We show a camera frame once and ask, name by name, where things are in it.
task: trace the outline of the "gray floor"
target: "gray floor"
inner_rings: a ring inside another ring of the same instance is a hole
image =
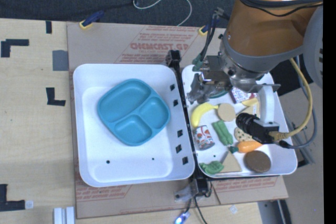
[[[313,107],[318,118],[318,135],[307,147],[313,158],[313,163],[298,167],[291,174],[284,176],[289,194],[286,200],[291,222],[293,224],[324,223],[324,193],[323,193],[323,91],[316,84],[310,84],[313,95]],[[280,97],[282,108],[296,126],[305,118],[307,99],[302,90],[298,89]],[[309,138],[313,131],[312,119],[304,132]],[[299,161],[303,159],[298,152]]]

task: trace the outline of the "black hole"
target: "black hole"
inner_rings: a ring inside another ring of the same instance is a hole
[[[182,158],[182,163],[183,163],[183,165],[185,165],[186,163],[188,163],[188,157]]]
[[[182,150],[182,146],[178,145],[175,149],[176,149],[176,153],[179,153]]]

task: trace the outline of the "soda can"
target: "soda can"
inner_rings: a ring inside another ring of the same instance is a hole
[[[206,125],[197,127],[194,130],[194,139],[198,145],[199,150],[207,150],[208,148],[215,145],[214,140],[209,132],[209,129]]]

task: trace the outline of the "yellow banana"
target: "yellow banana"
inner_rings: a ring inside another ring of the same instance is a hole
[[[199,106],[197,106],[194,109],[193,113],[191,114],[191,125],[192,125],[192,127],[193,128],[198,127],[198,124],[201,120],[202,115],[205,112],[208,112],[211,109],[218,109],[218,106],[217,105],[212,105],[210,103],[203,103],[203,104],[200,104]]]

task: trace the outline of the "wooden table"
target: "wooden table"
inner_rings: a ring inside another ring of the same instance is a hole
[[[52,223],[53,209],[76,206],[68,71],[53,71],[52,52],[67,51],[65,22],[0,19],[0,39],[29,39],[0,58],[0,184],[7,200],[31,200],[32,209],[0,212],[0,223]],[[48,105],[46,88],[65,105]],[[202,208],[208,223],[262,223],[256,202]],[[76,223],[173,223],[180,210]],[[203,223],[191,209],[187,223]]]

